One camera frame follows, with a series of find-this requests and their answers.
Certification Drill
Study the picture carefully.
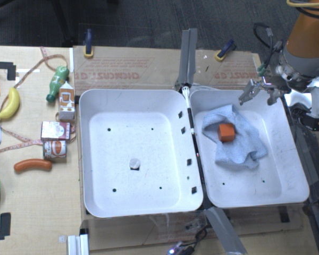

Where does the white and orange can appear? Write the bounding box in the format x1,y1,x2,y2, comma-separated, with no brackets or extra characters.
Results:
43,140,68,160

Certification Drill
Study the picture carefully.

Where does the light blue cloth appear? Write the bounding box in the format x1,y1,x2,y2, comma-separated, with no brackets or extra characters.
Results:
202,104,268,170

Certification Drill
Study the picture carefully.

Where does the yellow banana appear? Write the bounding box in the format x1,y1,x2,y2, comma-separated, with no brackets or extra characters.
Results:
0,87,21,122

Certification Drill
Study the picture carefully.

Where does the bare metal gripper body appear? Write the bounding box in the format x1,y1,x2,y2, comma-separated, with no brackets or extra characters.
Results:
260,62,319,96

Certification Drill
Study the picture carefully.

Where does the black office chair base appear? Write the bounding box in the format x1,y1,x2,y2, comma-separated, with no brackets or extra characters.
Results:
0,0,119,48

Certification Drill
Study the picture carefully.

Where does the white plastic tray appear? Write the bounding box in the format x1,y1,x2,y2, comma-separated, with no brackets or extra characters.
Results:
78,89,204,218
189,89,310,209

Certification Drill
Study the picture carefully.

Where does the orange sausage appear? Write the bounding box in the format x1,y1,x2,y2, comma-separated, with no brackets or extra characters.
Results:
13,158,53,173

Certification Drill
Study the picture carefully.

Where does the brown cardboard board red print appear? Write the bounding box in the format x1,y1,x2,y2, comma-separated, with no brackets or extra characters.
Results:
72,45,304,251

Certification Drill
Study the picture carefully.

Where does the orange and white carton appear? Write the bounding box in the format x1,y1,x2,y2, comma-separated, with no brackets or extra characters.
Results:
58,81,76,121

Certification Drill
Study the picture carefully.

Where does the orange cube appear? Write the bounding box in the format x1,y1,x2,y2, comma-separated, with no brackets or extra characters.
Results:
217,123,236,143

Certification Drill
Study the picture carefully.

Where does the pink measuring tape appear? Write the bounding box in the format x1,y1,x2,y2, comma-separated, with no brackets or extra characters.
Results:
0,46,77,156

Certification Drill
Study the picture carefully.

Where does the green bottle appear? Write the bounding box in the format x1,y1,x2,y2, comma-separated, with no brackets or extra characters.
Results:
45,65,70,103

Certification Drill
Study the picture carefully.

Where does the red and white box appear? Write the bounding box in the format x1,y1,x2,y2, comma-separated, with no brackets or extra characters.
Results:
40,121,71,142

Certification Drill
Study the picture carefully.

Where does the black cylinder on white bracket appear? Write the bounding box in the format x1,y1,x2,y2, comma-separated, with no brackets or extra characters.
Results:
289,79,319,132

